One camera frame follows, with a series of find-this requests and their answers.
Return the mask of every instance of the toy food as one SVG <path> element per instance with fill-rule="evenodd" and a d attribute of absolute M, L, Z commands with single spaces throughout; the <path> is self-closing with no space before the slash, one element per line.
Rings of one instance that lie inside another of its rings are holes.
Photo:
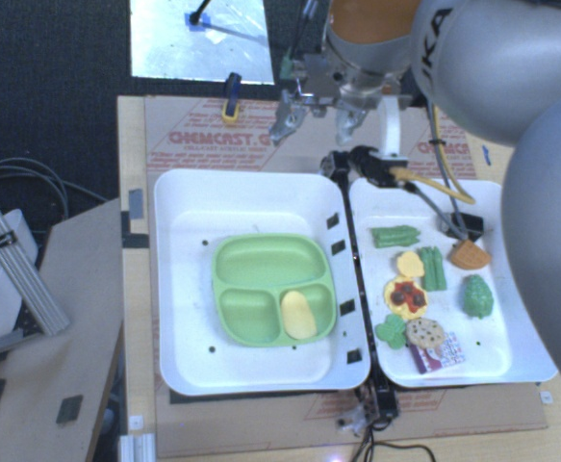
<path fill-rule="evenodd" d="M 414 281 L 400 275 L 385 286 L 385 302 L 405 320 L 418 319 L 427 309 L 427 294 Z"/>
<path fill-rule="evenodd" d="M 443 255 L 437 246 L 420 248 L 419 256 L 425 268 L 423 288 L 426 291 L 446 290 L 445 271 L 443 269 Z"/>
<path fill-rule="evenodd" d="M 492 256 L 479 248 L 471 240 L 464 240 L 453 248 L 451 262 L 465 270 L 477 270 L 487 266 L 492 261 Z"/>
<path fill-rule="evenodd" d="M 400 349 L 406 346 L 406 323 L 398 315 L 391 313 L 383 323 L 374 328 L 374 333 L 381 341 L 389 344 L 391 349 Z"/>
<path fill-rule="evenodd" d="M 397 257 L 397 269 L 406 277 L 423 277 L 425 274 L 423 262 L 414 251 L 405 251 Z"/>
<path fill-rule="evenodd" d="M 464 311 L 482 319 L 491 315 L 493 308 L 494 298 L 487 283 L 480 275 L 471 275 L 464 291 Z"/>
<path fill-rule="evenodd" d="M 438 347 L 445 341 L 445 331 L 434 320 L 411 320 L 406 324 L 406 338 L 409 343 L 421 349 L 428 349 Z"/>
<path fill-rule="evenodd" d="M 419 241 L 419 229 L 408 226 L 373 227 L 371 234 L 374 239 L 374 247 L 387 248 L 389 246 L 410 246 Z"/>
<path fill-rule="evenodd" d="M 280 312 L 284 330 L 290 337 L 303 340 L 317 335 L 315 316 L 303 293 L 288 291 L 280 302 Z"/>

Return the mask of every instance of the black carpet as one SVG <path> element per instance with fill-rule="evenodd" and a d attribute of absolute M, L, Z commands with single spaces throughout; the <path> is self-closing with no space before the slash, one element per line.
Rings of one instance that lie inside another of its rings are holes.
<path fill-rule="evenodd" d="M 277 99 L 299 0 L 264 1 L 276 86 L 241 93 Z M 304 48 L 319 43 L 324 14 Z M 146 94 L 218 96 L 222 84 L 131 77 L 129 0 L 0 0 L 0 160 L 33 158 L 66 181 L 117 197 L 116 99 Z M 97 203 L 75 192 L 69 198 L 71 215 Z M 63 217 L 55 195 L 35 179 L 0 180 L 0 208 L 15 207 L 33 229 Z"/>

